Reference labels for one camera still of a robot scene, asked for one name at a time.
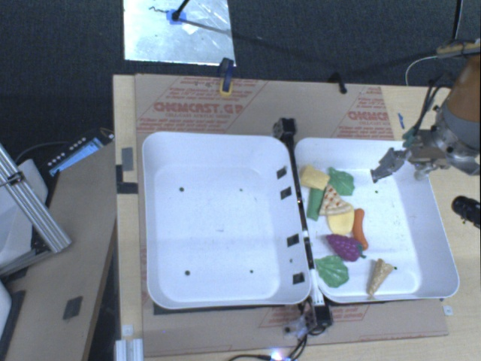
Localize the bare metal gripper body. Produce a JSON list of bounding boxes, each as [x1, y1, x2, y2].
[[404, 125, 481, 181]]

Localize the green lettuce leaf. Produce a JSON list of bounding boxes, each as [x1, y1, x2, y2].
[[327, 166, 355, 197], [314, 254, 351, 289]]

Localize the pizza slice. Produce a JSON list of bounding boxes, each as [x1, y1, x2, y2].
[[319, 184, 355, 217]]

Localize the orange carrot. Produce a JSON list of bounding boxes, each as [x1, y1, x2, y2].
[[352, 208, 370, 251]]

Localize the white plastic tray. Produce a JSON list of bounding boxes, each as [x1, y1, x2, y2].
[[294, 137, 461, 304], [141, 131, 313, 311]]

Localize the yellow round toy food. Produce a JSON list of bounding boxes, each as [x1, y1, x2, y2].
[[326, 208, 356, 236]]

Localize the purple grapes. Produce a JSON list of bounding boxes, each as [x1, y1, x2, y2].
[[325, 233, 368, 263]]

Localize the thin black and white rod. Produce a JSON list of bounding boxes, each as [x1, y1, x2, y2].
[[284, 135, 322, 308]]

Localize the tan waffle cone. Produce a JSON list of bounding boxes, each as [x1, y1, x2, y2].
[[366, 258, 395, 297]]

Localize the brown cardboard board red print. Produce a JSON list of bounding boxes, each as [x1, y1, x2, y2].
[[133, 73, 450, 357]]

